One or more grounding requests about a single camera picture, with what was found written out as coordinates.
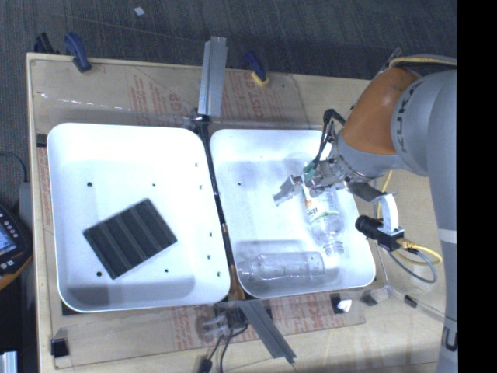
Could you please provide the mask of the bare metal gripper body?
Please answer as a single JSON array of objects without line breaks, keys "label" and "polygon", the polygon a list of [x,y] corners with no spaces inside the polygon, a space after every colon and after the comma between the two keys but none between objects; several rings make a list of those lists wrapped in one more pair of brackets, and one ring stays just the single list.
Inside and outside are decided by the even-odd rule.
[{"label": "bare metal gripper body", "polygon": [[370,159],[328,158],[312,160],[304,167],[304,185],[315,191],[337,186],[350,193],[364,193],[370,190],[369,182],[373,178],[374,164]]}]

